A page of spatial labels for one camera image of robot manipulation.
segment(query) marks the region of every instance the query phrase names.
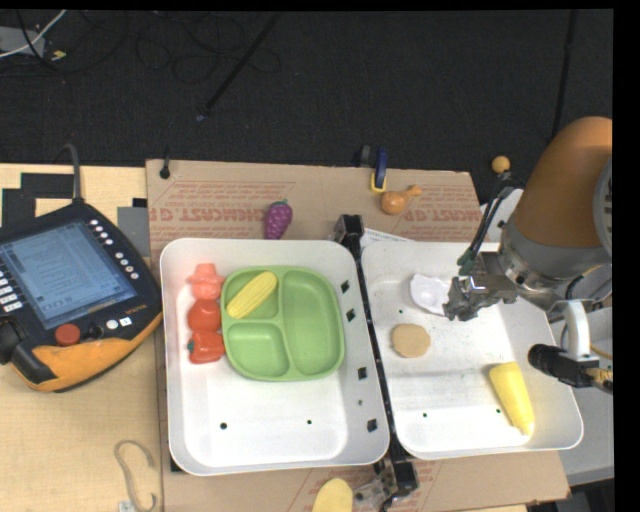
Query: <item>green plate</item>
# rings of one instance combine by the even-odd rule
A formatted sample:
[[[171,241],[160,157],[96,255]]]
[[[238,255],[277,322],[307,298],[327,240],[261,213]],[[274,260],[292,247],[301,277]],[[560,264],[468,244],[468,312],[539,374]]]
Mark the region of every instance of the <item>green plate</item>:
[[[255,276],[269,270],[276,290],[242,319],[226,305]],[[269,381],[317,379],[344,359],[344,330],[335,291],[303,267],[249,267],[227,276],[220,296],[222,337],[231,365],[245,377]]]

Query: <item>red toy vegetable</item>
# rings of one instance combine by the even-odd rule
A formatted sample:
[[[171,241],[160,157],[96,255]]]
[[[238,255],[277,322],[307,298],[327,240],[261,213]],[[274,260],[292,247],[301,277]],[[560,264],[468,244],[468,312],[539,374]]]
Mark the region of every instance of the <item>red toy vegetable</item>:
[[[287,200],[271,203],[264,220],[264,237],[267,240],[280,240],[293,220],[293,208]]]
[[[224,343],[218,332],[195,331],[187,348],[189,360],[195,364],[218,361],[224,355]]]

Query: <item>dark background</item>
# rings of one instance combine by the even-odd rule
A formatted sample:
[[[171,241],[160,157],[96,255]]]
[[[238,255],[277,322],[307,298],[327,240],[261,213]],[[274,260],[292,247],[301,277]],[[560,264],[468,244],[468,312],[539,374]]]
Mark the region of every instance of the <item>dark background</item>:
[[[58,12],[2,9],[0,27]],[[495,156],[526,182],[556,120],[612,117],[613,9],[334,11],[281,13],[197,121],[272,14],[67,11],[42,59],[0,58],[0,161],[69,162],[72,142],[83,165],[144,166],[168,146],[349,166],[384,146],[389,167],[469,171],[485,202]]]

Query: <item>toy strawberry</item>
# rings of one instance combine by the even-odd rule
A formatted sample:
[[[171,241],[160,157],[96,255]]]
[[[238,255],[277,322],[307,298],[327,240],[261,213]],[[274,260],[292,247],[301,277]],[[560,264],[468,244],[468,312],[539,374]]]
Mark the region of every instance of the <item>toy strawberry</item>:
[[[280,240],[293,220],[293,208],[287,200],[271,203],[264,219],[264,237],[267,240]]]

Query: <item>brown round toy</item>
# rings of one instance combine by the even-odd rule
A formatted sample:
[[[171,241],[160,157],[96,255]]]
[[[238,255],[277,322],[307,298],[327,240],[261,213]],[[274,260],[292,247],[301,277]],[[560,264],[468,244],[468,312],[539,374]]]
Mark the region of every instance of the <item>brown round toy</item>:
[[[391,333],[391,343],[403,357],[420,357],[431,346],[431,336],[421,325],[398,324]]]

